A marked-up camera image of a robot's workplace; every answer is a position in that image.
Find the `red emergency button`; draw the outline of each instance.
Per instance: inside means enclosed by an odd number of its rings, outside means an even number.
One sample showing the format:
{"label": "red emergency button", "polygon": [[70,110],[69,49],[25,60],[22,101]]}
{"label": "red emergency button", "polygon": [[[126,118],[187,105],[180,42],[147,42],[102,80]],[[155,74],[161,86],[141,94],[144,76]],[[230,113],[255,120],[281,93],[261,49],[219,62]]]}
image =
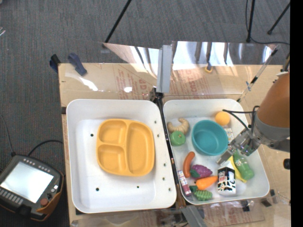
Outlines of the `red emergency button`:
{"label": "red emergency button", "polygon": [[45,207],[48,205],[48,200],[46,198],[43,198],[40,200],[41,207]]}

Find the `white tray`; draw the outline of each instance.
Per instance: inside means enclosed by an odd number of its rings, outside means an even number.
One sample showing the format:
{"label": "white tray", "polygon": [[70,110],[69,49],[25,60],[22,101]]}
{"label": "white tray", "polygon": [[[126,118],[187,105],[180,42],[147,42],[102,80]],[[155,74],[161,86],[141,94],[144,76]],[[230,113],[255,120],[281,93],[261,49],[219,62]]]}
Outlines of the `white tray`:
{"label": "white tray", "polygon": [[[196,156],[194,157],[192,164],[204,165],[212,170],[212,175],[217,175],[219,165],[216,163],[216,160],[220,157],[220,155],[204,156],[199,154],[194,149],[191,142],[191,130],[200,120],[214,120],[215,114],[222,109],[243,112],[242,106],[237,101],[232,99],[170,100],[164,104],[163,113],[166,123],[172,122],[173,125],[180,125],[178,118],[183,117],[188,120],[190,127],[186,134],[185,144],[182,146],[171,147],[177,170],[182,170],[183,161],[186,155],[188,152],[193,151],[195,152]],[[237,113],[236,115],[246,125],[248,124],[245,114]],[[231,121],[228,124],[228,128],[232,129],[234,137],[236,137],[244,129],[244,126],[236,118],[231,116]],[[208,191],[213,193],[213,198],[211,200],[198,201],[195,197],[187,197],[181,190],[183,197],[194,205],[264,197],[269,192],[269,182],[258,151],[256,150],[249,157],[246,157],[246,159],[250,167],[255,172],[255,176],[246,183],[237,180],[236,195],[220,195],[215,188],[216,184],[213,184],[211,187],[207,188]],[[187,182],[189,186],[195,185],[195,181],[191,177],[187,178]]]}
{"label": "white tray", "polygon": [[[168,208],[177,192],[160,111],[145,100],[76,99],[66,109],[71,195],[84,213]],[[96,135],[105,119],[123,118],[145,123],[153,132],[155,161],[144,176],[120,176],[100,168]]]}

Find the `green soda bottle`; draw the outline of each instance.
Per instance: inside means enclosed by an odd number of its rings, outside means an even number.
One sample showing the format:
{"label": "green soda bottle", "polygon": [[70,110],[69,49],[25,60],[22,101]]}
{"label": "green soda bottle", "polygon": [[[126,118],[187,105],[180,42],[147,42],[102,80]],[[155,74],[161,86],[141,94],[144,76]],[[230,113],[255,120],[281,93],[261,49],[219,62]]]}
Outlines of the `green soda bottle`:
{"label": "green soda bottle", "polygon": [[233,162],[244,180],[249,180],[255,175],[247,163],[247,160],[238,153],[238,150],[236,150],[233,154]]}

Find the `orange plate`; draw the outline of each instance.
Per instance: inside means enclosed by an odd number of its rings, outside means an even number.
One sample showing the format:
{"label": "orange plate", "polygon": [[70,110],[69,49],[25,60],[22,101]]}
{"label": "orange plate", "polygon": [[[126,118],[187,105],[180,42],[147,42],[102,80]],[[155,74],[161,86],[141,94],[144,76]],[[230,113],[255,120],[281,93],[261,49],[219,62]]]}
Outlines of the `orange plate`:
{"label": "orange plate", "polygon": [[151,129],[142,122],[108,119],[98,129],[97,161],[106,172],[142,176],[154,165],[155,147]]}

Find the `teal bowl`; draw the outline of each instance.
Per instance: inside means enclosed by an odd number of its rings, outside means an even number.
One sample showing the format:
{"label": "teal bowl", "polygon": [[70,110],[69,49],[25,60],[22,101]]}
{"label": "teal bowl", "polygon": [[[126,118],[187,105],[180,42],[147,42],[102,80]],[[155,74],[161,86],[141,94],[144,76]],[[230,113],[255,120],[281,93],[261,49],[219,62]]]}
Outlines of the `teal bowl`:
{"label": "teal bowl", "polygon": [[227,150],[228,138],[221,125],[211,120],[201,120],[193,127],[191,140],[195,150],[207,156],[217,156]]}

